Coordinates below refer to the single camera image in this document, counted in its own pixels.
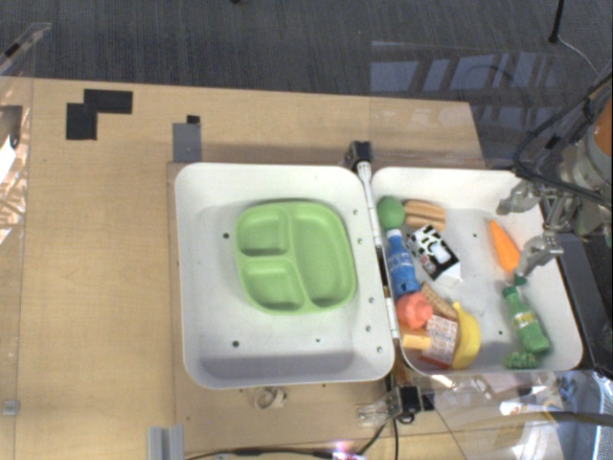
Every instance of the wooden table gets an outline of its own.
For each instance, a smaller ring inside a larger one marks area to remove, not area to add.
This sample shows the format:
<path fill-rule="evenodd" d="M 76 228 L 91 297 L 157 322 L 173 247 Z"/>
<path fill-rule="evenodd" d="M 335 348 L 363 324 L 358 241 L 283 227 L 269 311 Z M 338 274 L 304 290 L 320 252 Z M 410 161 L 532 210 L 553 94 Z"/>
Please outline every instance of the wooden table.
<path fill-rule="evenodd" d="M 100 114 L 98 141 L 67 141 L 66 104 L 82 103 L 85 88 L 131 90 L 133 112 Z M 351 140 L 371 140 L 384 162 L 400 154 L 414 165 L 431 155 L 481 164 L 463 103 L 35 80 L 18 460 L 144 459 L 148 427 L 177 422 L 167 164 L 171 125 L 188 114 L 201 117 L 207 159 L 338 163 Z M 372 431 L 352 420 L 365 390 L 378 393 L 376 384 L 296 387 L 287 410 L 294 399 L 310 411 L 302 432 L 288 424 L 261 442 L 328 441 L 325 428 L 367 438 Z M 215 406 L 211 448 L 257 440 L 237 418 L 265 425 L 273 411 L 255 415 L 248 392 L 203 392 Z M 338 410 L 338 421 L 322 423 L 314 404 Z M 401 432 L 412 435 L 402 441 L 411 458 L 463 458 L 437 413 Z M 390 458 L 392 449 L 381 440 L 369 458 Z"/>

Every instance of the black clamp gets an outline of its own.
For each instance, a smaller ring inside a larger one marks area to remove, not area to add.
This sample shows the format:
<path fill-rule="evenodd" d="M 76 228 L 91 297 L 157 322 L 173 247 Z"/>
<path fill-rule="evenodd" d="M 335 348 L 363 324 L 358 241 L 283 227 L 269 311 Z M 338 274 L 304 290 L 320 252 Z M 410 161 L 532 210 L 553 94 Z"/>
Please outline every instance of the black clamp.
<path fill-rule="evenodd" d="M 352 142 L 349 145 L 345 158 L 343 159 L 343 166 L 347 167 L 350 171 L 357 171 L 357 164 L 360 162 L 373 162 L 373 146 L 371 142 Z"/>
<path fill-rule="evenodd" d="M 434 410 L 433 401 L 415 385 L 400 386 L 400 413 L 396 419 L 409 425 L 415 420 L 415 415 L 422 410 Z"/>

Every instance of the green ball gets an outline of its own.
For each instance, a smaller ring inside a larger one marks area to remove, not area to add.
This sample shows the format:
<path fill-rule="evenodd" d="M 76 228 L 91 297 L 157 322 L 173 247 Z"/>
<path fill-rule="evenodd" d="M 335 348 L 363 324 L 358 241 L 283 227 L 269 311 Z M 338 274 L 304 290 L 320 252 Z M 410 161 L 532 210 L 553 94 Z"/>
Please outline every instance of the green ball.
<path fill-rule="evenodd" d="M 393 197 L 383 197 L 376 205 L 376 213 L 385 231 L 400 228 L 404 223 L 404 207 Z"/>

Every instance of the blue bottle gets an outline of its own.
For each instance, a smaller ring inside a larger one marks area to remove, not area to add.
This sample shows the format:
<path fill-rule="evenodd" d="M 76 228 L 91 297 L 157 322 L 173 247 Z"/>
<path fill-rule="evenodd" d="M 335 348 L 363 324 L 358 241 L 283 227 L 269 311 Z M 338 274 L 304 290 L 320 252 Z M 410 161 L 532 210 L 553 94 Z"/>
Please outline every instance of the blue bottle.
<path fill-rule="evenodd" d="M 414 293 L 420 289 L 415 277 L 413 258 L 402 243 L 402 233 L 397 228 L 387 231 L 390 246 L 387 251 L 387 267 L 390 272 L 392 294 L 397 300 L 406 293 Z"/>

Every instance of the toy yellow banana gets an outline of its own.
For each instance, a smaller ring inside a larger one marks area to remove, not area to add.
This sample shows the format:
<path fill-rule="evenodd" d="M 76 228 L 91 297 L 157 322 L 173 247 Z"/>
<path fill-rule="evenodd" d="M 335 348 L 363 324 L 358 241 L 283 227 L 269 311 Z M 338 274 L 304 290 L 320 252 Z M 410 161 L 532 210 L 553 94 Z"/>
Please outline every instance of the toy yellow banana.
<path fill-rule="evenodd" d="M 463 311 L 459 302 L 454 302 L 452 307 L 458 313 L 460 339 L 453 354 L 451 368 L 464 370 L 479 353 L 481 331 L 479 331 L 479 324 L 475 317 Z"/>

